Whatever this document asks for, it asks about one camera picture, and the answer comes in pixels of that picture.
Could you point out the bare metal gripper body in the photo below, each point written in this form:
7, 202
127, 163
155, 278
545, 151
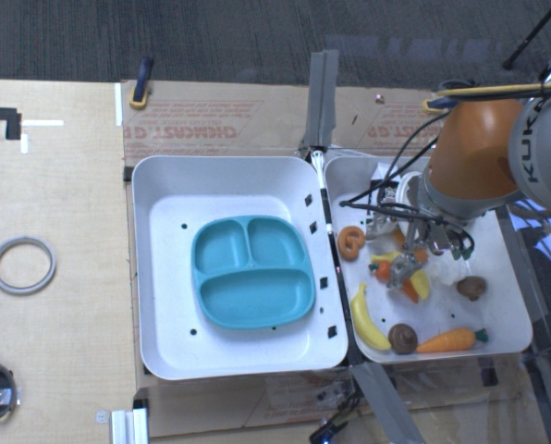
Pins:
438, 236

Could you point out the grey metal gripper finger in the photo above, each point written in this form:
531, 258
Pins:
411, 262
395, 276

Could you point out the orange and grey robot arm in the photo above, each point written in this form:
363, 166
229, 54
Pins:
479, 155

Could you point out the small orange carrot green top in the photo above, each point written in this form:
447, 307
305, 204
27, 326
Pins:
383, 270

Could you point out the orange doughnut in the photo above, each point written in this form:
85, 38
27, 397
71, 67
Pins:
345, 248

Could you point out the yellow banana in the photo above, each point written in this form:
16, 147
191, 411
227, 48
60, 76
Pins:
365, 326

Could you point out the brown mushroom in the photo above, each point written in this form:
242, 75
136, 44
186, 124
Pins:
472, 286

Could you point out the brown chocolate swirl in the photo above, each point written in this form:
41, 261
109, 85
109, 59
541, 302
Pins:
402, 340

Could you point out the large orange carrot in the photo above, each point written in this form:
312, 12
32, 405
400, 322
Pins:
446, 340

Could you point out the white plastic tray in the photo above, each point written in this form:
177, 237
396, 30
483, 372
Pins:
497, 303
164, 266

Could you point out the thin black and white rod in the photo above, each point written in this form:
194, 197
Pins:
324, 192

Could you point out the blue divided plate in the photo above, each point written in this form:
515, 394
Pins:
257, 294

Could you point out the brown cardboard board red print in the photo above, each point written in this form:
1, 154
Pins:
201, 123

